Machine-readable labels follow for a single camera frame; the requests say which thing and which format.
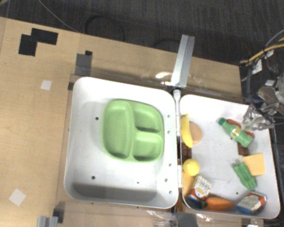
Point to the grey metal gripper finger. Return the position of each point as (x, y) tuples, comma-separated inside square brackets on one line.
[(261, 124), (248, 118)]

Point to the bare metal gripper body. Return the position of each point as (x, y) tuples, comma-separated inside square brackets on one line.
[(278, 104)]

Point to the green plastic bottle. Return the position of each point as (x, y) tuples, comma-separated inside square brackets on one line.
[(237, 132)]

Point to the brown chocolate bar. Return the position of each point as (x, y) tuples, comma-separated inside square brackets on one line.
[(243, 149)]

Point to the yellow cheese slice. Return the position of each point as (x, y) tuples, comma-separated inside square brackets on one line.
[(254, 164)]

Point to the white plastic tray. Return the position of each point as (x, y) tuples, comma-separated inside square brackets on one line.
[(83, 154), (217, 158)]

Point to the green asparagus bunch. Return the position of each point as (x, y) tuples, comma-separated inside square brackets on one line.
[(245, 176)]

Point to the yellow banana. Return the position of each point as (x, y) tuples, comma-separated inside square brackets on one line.
[(185, 130)]

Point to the yellow lemon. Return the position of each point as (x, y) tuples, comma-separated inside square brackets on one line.
[(191, 167)]

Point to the blue and red carton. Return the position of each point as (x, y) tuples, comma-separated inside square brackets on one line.
[(251, 203)]

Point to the white and red carton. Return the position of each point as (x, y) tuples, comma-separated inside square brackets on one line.
[(200, 189)]

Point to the orange carrot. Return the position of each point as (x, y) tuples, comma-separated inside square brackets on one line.
[(218, 204)]

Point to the green divided plate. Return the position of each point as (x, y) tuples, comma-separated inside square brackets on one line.
[(118, 130)]

